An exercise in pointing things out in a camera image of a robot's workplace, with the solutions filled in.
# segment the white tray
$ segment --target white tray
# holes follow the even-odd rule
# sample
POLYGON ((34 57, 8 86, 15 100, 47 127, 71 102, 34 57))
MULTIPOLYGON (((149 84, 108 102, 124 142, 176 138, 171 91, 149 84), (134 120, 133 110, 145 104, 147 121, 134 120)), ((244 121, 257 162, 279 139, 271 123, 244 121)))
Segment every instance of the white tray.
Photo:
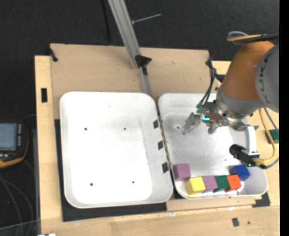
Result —
POLYGON ((60 103, 65 197, 77 208, 162 203, 173 193, 154 100, 69 92, 60 103))
MULTIPOLYGON (((235 131, 227 126, 217 128, 217 131, 210 135, 205 123, 183 135, 181 128, 190 113, 196 113, 196 105, 202 97, 203 94, 167 93, 159 98, 158 105, 170 162, 172 165, 188 163, 192 177, 229 175, 229 169, 240 164, 240 161, 230 154, 230 146, 238 144, 246 148, 246 142, 250 141, 246 141, 244 131, 235 131)), ((214 99, 215 94, 211 94, 209 101, 214 99)), ((254 132, 250 139, 256 142, 254 132)), ((262 195, 268 187, 263 169, 251 167, 248 170, 250 177, 241 182, 242 187, 238 191, 188 195, 185 181, 175 181, 175 187, 178 193, 187 199, 262 195)))

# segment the yellow block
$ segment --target yellow block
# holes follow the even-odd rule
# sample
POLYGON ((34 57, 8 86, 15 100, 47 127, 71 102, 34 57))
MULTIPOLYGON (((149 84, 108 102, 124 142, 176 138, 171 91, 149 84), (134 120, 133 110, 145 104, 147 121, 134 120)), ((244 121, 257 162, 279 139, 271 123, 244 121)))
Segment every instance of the yellow block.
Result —
POLYGON ((202 177, 191 177, 185 182, 185 185, 189 195, 202 193, 205 190, 202 177))

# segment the black mat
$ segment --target black mat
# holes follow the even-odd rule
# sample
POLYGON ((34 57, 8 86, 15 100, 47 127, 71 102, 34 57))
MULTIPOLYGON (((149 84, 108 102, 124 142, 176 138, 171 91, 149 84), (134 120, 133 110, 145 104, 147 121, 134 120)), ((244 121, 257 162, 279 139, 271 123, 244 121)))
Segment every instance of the black mat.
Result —
POLYGON ((135 206, 84 208, 84 209, 73 207, 66 200, 65 194, 64 194, 63 174, 62 174, 62 157, 61 157, 61 139, 60 139, 60 120, 59 119, 55 120, 55 131, 56 131, 59 185, 60 185, 63 221, 73 221, 73 220, 109 217, 109 216, 135 215, 135 214, 153 213, 153 212, 160 212, 160 211, 167 210, 166 203, 135 205, 135 206))

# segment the orange block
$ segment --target orange block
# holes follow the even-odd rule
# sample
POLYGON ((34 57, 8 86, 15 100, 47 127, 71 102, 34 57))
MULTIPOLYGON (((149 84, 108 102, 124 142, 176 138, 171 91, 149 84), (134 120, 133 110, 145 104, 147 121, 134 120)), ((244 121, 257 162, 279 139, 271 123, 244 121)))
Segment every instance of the orange block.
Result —
POLYGON ((230 184, 230 187, 227 188, 226 191, 234 191, 242 187, 241 180, 237 174, 227 176, 227 180, 230 184))

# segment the handheld device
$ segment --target handheld device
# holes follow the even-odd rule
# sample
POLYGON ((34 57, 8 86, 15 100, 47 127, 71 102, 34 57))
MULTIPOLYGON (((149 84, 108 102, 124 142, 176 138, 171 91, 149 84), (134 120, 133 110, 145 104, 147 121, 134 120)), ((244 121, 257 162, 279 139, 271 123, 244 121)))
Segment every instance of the handheld device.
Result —
POLYGON ((0 120, 0 169, 21 162, 28 143, 28 129, 22 120, 0 120))

